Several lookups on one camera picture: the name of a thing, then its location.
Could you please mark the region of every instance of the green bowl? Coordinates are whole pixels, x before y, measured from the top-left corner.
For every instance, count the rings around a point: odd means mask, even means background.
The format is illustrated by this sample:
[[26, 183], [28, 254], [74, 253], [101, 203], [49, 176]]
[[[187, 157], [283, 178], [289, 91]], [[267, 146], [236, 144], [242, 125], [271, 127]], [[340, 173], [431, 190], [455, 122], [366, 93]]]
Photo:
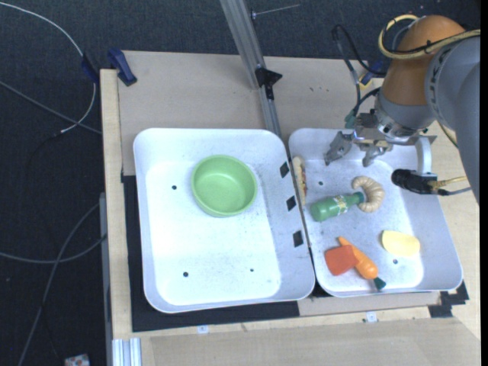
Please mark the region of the green bowl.
[[214, 217], [229, 217], [249, 209], [258, 193], [254, 173], [232, 156], [201, 160], [191, 173], [191, 191], [198, 206]]

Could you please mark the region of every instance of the blue clamp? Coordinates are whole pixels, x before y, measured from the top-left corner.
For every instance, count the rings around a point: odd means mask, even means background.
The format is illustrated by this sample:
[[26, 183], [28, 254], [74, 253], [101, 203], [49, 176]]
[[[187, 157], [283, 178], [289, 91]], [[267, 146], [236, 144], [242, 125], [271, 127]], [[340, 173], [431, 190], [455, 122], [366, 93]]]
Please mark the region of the blue clamp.
[[98, 85], [100, 83], [100, 75], [98, 74], [98, 67], [92, 62], [92, 58], [86, 52], [84, 52], [83, 56], [82, 56], [82, 69], [83, 69], [83, 72], [96, 85]]
[[108, 51], [108, 60], [114, 68], [118, 69], [119, 73], [117, 75], [126, 86], [132, 85], [137, 81], [137, 77], [130, 70], [122, 50], [116, 48], [110, 49]]
[[[383, 62], [376, 61], [375, 63], [373, 63], [373, 65], [371, 65], [371, 70], [377, 72], [381, 70], [382, 67], [383, 67]], [[361, 86], [361, 89], [368, 87], [371, 84], [371, 80], [375, 77], [380, 77], [380, 76], [372, 72], [366, 72], [364, 75], [362, 75], [359, 78], [359, 85]]]

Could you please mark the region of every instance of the black clip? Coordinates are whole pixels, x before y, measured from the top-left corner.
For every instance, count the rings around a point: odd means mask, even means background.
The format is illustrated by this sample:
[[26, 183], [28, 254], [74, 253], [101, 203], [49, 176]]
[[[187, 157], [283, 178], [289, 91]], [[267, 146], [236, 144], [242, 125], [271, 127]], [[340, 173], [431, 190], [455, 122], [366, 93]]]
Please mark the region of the black clip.
[[466, 301], [469, 300], [469, 295], [467, 294], [466, 284], [464, 281], [461, 282], [456, 292], [451, 294], [447, 291], [441, 291], [441, 304], [440, 305], [430, 305], [428, 306], [431, 317], [452, 317], [452, 306], [453, 305], [465, 305]]
[[260, 87], [265, 86], [266, 98], [273, 101], [275, 96], [273, 95], [273, 85], [283, 77], [279, 73], [272, 72], [266, 68], [257, 68], [255, 70], [256, 78]]
[[122, 50], [116, 48], [110, 49], [108, 51], [108, 60], [114, 68], [119, 70], [117, 75], [125, 85], [129, 86], [137, 81], [137, 77], [134, 76], [130, 70], [129, 64], [125, 59], [125, 55], [122, 53]]

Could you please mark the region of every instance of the toy carrot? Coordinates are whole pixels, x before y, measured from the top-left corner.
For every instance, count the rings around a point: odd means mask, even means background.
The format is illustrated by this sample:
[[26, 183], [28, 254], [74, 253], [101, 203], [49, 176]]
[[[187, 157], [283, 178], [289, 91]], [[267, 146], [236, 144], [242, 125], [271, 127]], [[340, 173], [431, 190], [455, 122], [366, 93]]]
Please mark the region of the toy carrot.
[[374, 262], [369, 259], [366, 254], [360, 251], [358, 248], [353, 246], [347, 239], [342, 236], [338, 237], [339, 243], [341, 246], [351, 246], [354, 256], [358, 260], [358, 264], [355, 266], [358, 273], [364, 279], [372, 279], [374, 281], [374, 285], [378, 290], [381, 290], [387, 284], [378, 277], [378, 267], [374, 264]]

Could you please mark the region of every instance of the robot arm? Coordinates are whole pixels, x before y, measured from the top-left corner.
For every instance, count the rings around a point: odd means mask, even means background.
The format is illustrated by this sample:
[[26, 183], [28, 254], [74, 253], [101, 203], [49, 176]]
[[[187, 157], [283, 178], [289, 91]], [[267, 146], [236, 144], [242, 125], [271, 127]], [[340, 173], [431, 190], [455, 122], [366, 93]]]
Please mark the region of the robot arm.
[[[415, 22], [399, 45], [378, 96], [379, 108], [395, 121], [392, 140], [412, 136], [438, 120], [456, 133], [467, 179], [480, 202], [480, 32], [433, 15]], [[401, 50], [445, 43], [409, 57]]]
[[[403, 19], [414, 22], [398, 49], [388, 50], [384, 33]], [[416, 144], [420, 133], [438, 120], [456, 133], [461, 161], [479, 203], [480, 31], [466, 32], [439, 15], [402, 15], [381, 32], [379, 47], [393, 60], [375, 94], [374, 113], [360, 114], [352, 134], [338, 134], [325, 156], [326, 164], [356, 143], [366, 152], [363, 165], [369, 166], [394, 144]]]

